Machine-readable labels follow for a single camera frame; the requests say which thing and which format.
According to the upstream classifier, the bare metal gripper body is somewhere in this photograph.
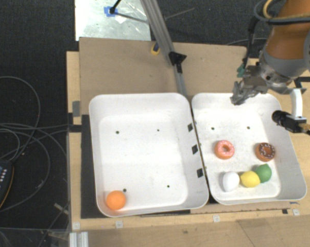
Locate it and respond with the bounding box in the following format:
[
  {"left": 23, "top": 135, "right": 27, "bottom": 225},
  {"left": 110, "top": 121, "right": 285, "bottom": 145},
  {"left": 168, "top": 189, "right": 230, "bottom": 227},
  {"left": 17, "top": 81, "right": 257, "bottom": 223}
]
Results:
[{"left": 241, "top": 63, "right": 295, "bottom": 95}]

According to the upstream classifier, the white plastic tray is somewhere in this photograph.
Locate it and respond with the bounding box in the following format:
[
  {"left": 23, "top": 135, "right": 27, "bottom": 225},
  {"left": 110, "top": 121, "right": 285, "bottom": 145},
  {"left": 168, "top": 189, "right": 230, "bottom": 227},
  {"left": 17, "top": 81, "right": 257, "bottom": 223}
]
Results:
[
  {"left": 191, "top": 92, "right": 307, "bottom": 206},
  {"left": 89, "top": 92, "right": 210, "bottom": 218}
]

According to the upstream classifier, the pink frosted doughnut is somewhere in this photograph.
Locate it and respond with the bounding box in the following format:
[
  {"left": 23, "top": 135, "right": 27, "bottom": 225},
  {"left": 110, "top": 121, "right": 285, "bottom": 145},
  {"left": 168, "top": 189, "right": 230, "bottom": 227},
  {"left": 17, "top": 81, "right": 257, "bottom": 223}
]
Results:
[{"left": 214, "top": 139, "right": 235, "bottom": 161}]

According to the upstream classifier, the brown chocolate doughnut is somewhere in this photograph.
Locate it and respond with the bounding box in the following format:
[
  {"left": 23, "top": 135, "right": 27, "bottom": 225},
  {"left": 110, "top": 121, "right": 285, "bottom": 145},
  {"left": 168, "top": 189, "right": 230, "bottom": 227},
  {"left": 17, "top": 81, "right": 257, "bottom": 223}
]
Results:
[{"left": 255, "top": 142, "right": 277, "bottom": 163}]

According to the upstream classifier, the green lime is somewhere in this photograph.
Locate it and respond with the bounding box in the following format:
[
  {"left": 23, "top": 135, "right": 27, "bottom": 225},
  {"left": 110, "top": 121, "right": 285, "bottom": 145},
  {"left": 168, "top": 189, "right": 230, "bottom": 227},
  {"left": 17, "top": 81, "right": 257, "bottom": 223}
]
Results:
[{"left": 254, "top": 163, "right": 273, "bottom": 184}]

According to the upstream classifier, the yellow lemon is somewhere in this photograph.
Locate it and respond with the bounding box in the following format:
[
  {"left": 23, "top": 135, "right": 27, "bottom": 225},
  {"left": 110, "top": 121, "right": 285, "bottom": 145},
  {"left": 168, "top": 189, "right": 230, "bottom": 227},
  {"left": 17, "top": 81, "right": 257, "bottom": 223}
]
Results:
[{"left": 239, "top": 170, "right": 261, "bottom": 188}]

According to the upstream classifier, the white egg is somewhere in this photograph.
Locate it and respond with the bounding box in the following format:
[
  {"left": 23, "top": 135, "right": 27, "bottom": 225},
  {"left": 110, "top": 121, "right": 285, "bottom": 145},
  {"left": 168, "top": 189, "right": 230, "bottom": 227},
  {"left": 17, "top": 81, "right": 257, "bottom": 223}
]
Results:
[{"left": 222, "top": 171, "right": 240, "bottom": 192}]

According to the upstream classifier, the brown cardboard board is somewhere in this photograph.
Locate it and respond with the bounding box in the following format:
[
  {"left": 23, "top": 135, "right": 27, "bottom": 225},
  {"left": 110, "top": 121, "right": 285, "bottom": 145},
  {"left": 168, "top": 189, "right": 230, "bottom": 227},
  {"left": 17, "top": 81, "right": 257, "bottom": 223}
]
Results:
[{"left": 79, "top": 37, "right": 291, "bottom": 219}]

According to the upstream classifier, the orange ball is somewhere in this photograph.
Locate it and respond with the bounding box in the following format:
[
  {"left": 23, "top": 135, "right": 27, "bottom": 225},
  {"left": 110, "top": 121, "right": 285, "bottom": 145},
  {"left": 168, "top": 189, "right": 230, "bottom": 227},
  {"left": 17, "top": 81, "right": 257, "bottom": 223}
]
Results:
[{"left": 106, "top": 190, "right": 127, "bottom": 211}]

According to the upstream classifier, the black cylinder on white bracket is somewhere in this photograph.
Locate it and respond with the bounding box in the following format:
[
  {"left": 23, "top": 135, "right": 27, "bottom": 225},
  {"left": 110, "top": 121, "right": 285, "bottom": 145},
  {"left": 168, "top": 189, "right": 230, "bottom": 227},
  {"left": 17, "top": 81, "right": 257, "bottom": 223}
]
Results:
[{"left": 271, "top": 87, "right": 308, "bottom": 134}]

